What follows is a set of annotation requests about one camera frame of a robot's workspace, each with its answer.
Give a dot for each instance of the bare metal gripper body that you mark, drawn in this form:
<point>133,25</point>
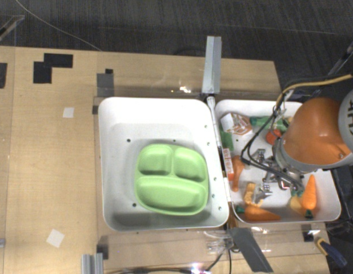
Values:
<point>285,175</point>

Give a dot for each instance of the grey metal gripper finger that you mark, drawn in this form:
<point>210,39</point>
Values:
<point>262,193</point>
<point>259,156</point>

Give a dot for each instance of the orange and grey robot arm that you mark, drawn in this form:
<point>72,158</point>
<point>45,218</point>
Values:
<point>316,133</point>

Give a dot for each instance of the yellow pretzel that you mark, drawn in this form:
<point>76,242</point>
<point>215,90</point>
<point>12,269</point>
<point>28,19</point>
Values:
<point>248,194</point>

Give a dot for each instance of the white plastic tray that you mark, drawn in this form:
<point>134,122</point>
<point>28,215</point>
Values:
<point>119,164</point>
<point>279,204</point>

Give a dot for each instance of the orange carrot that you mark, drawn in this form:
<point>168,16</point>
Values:
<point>309,195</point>
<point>259,214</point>

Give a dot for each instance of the red can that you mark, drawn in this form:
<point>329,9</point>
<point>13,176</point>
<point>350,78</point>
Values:
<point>271,137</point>

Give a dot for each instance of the orange sausage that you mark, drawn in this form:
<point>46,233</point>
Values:
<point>238,173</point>

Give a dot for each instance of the yellow pear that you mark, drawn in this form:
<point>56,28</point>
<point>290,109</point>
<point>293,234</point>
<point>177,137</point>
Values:
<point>296,204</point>

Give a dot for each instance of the white packet with red print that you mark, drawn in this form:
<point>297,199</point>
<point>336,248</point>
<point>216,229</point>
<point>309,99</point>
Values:
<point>228,164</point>

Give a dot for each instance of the green bottle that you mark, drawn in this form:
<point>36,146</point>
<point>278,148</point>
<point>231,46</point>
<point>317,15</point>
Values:
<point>260,121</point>

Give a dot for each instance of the white and orange carton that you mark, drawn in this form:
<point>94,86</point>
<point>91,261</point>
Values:
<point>236,124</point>

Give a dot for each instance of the green divided plate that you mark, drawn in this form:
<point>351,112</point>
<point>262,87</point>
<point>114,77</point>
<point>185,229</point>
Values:
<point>168,193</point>

